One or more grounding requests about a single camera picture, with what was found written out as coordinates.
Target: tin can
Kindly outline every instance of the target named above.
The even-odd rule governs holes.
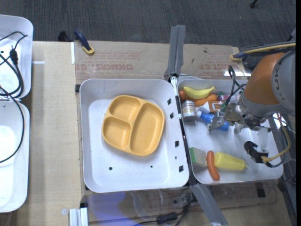
[[[192,100],[185,100],[182,103],[182,114],[183,114],[184,121],[195,120],[196,111],[194,108],[194,102]]]

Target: toy banana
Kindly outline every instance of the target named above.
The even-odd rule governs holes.
[[[184,86],[183,89],[188,97],[192,99],[203,99],[206,98],[210,92],[215,89],[215,87],[212,86],[209,89],[193,89],[191,87]]]

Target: white plastic tray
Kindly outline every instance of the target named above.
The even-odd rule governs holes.
[[[170,83],[164,80],[90,79],[81,85],[79,93],[84,181],[91,191],[176,188],[187,183],[187,159]],[[104,114],[112,99],[122,94],[148,100],[164,113],[160,143],[148,156],[123,152],[106,144],[102,138]]]
[[[0,39],[19,31],[27,35],[19,41],[19,69],[24,81],[24,90],[20,98],[26,96],[31,89],[32,74],[32,37],[33,25],[23,17],[0,15]],[[0,40],[0,53],[9,57],[9,52],[22,37],[15,33]],[[6,63],[0,65],[0,84],[8,92],[18,85],[16,75]],[[29,134],[30,115],[28,109],[19,103],[25,118],[24,137],[18,152],[6,162],[0,164],[0,213],[15,211],[22,206],[27,197],[29,166]],[[13,101],[0,100],[0,161],[10,156],[19,145],[22,134],[21,113]]]
[[[205,89],[215,86],[216,90],[213,93],[223,92],[228,95],[231,90],[232,80],[182,80],[178,84],[178,90],[184,86],[190,86],[195,89]],[[185,122],[184,128],[187,136],[188,146],[196,147],[204,150],[206,153],[209,150],[215,152],[224,152],[245,160],[248,168],[239,172],[219,170],[220,180],[212,180],[207,168],[201,168],[193,165],[193,173],[195,178],[203,184],[226,184],[248,181],[263,181],[278,179],[283,174],[283,166],[269,168],[264,164],[255,163],[251,156],[244,149],[246,141],[253,141],[260,146],[259,134],[250,129],[242,129],[241,133],[234,134],[234,126],[230,126],[229,130],[224,132],[219,129],[208,131],[206,124],[203,121]],[[278,154],[277,145],[275,143],[272,132],[268,133],[267,148],[269,156]],[[278,164],[280,158],[276,158],[271,163]]]

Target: wooden surface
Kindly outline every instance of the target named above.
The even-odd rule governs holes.
[[[31,114],[29,187],[26,202],[12,213],[11,225],[67,226],[68,215],[65,213],[71,208],[79,208],[84,191],[81,188],[76,80],[75,67],[71,64],[71,44],[35,41],[32,55],[33,61],[45,63],[33,64],[32,89],[23,99]],[[277,187],[268,202],[226,207],[222,212],[231,226],[291,225],[284,198]],[[219,203],[222,207],[227,204],[226,201]],[[107,221],[93,222],[91,225],[123,224]],[[205,214],[198,211],[189,213],[180,225],[210,224]]]

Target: green sponge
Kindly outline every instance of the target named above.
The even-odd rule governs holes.
[[[193,165],[205,168],[208,166],[206,152],[195,147],[189,148],[191,162]]]

